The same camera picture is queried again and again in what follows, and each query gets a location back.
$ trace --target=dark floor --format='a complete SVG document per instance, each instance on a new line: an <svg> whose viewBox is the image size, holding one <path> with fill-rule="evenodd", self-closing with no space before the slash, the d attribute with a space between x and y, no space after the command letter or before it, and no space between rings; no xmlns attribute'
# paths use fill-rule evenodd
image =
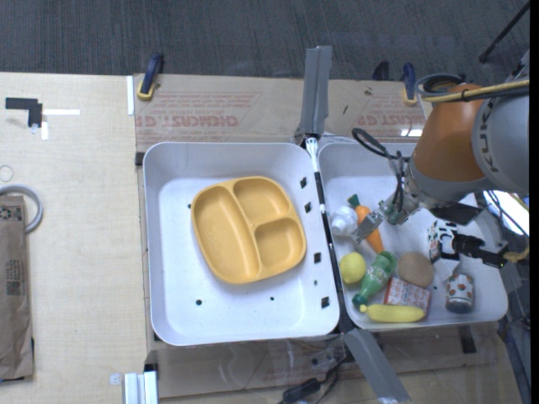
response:
<svg viewBox="0 0 539 404"><path fill-rule="evenodd" d="M306 49L331 45L331 78L371 79L388 61L393 80L411 62L417 77L445 72L493 85L530 48L530 11L515 18L527 2L0 0L0 71L130 75L162 52L165 73L303 78ZM500 334L529 402L529 259L506 265L502 276L510 311Z"/></svg>

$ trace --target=carrot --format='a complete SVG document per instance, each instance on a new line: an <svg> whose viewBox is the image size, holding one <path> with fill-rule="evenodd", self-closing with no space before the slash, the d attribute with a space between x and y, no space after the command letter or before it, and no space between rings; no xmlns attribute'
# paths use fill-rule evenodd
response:
<svg viewBox="0 0 539 404"><path fill-rule="evenodd" d="M360 204L360 199L358 198L357 194L350 196L348 198L348 202L350 205L352 205L352 208L354 208L354 211L357 214L357 224L359 225L365 219L365 217L367 217L367 214L369 214L371 210L368 206ZM380 235L378 228L367 235L366 240L376 254L384 251L382 236Z"/></svg>

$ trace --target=banana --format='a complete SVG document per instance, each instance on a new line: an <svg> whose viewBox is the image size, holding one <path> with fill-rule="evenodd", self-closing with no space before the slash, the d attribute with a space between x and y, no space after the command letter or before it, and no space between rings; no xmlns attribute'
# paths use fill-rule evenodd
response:
<svg viewBox="0 0 539 404"><path fill-rule="evenodd" d="M424 317L424 311L417 306L390 306L386 304L370 304L360 306L362 313L377 322L409 323L417 322Z"/></svg>

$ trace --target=yellow divided plate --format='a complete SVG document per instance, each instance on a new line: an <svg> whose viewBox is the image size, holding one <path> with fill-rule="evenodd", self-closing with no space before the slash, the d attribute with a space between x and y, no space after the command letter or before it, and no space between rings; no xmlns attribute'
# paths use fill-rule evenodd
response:
<svg viewBox="0 0 539 404"><path fill-rule="evenodd" d="M201 190L191 203L191 220L206 262L228 283L266 279L305 256L300 218L270 178L236 178Z"/></svg>

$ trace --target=table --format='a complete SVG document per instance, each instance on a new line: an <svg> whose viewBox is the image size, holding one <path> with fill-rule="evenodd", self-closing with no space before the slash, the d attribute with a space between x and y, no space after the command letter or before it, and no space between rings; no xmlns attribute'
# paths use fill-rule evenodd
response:
<svg viewBox="0 0 539 404"><path fill-rule="evenodd" d="M152 335L127 77L2 73L0 80L4 97L37 98L44 109L80 110L80 115L48 117L47 141L39 131L30 132L24 111L2 110L0 164L13 169L10 183L28 184L39 193L45 213L28 236L35 374L30 381L0 385L0 401L121 402L118 379L142 372ZM476 331L481 363L458 367L453 360L452 367L432 371L408 367L399 378L414 402L520 401L495 328L487 324ZM389 342L396 340L395 351L399 339L389 335ZM197 381L204 390L205 379ZM270 403L280 399L283 389L163 402ZM325 401L378 402L362 378L340 381Z"/></svg>

